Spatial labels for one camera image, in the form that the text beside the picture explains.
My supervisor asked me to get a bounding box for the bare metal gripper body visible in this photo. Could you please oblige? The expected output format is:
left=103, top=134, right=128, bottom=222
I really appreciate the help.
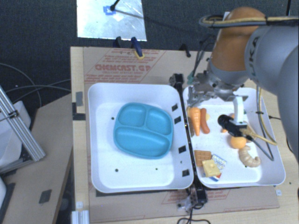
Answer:
left=192, top=71, right=243, bottom=101

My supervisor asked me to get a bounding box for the orange carrot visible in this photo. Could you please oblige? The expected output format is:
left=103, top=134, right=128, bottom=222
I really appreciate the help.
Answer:
left=188, top=106, right=202, bottom=137

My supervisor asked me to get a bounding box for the red sausage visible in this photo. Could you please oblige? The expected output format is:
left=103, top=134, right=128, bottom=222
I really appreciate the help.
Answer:
left=200, top=108, right=211, bottom=135

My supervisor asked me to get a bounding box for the thin black rod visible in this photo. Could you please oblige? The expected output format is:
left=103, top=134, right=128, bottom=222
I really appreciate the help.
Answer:
left=176, top=82, right=199, bottom=191

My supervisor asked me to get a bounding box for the white plastic tray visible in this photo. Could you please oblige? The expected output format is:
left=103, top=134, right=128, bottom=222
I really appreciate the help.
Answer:
left=87, top=83, right=195, bottom=194
left=182, top=85, right=286, bottom=189

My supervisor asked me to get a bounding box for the orange fruit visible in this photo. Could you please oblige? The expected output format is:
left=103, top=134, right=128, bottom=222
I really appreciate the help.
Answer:
left=228, top=136, right=247, bottom=149

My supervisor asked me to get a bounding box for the brown waffle biscuit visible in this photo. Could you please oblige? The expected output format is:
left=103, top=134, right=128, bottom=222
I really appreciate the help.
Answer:
left=193, top=150, right=213, bottom=168

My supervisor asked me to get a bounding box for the white packet blue yellow print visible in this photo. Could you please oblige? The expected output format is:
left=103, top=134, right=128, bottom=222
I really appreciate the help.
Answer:
left=211, top=154, right=228, bottom=170

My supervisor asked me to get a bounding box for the blue divided plate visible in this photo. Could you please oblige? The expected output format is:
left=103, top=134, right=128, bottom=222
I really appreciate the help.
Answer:
left=113, top=102, right=174, bottom=160

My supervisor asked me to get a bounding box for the yellow cheese wedge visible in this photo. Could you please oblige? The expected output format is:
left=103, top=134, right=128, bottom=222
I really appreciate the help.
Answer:
left=201, top=159, right=222, bottom=178

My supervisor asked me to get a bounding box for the beige croissant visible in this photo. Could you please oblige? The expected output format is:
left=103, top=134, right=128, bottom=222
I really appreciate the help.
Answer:
left=238, top=145, right=262, bottom=168

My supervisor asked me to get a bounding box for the red white blue packet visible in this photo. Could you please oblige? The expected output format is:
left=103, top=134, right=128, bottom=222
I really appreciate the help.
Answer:
left=208, top=172, right=222, bottom=182

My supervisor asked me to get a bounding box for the brown cardboard board red print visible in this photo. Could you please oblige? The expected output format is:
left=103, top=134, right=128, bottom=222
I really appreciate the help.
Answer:
left=82, top=46, right=280, bottom=224

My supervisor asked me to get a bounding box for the black block with wires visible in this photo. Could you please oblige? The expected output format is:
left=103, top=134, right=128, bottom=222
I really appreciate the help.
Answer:
left=169, top=73, right=186, bottom=87
left=186, top=187, right=209, bottom=210

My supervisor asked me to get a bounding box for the black cylinder on white bracket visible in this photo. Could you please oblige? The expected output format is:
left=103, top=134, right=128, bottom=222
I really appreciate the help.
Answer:
left=217, top=96, right=249, bottom=137

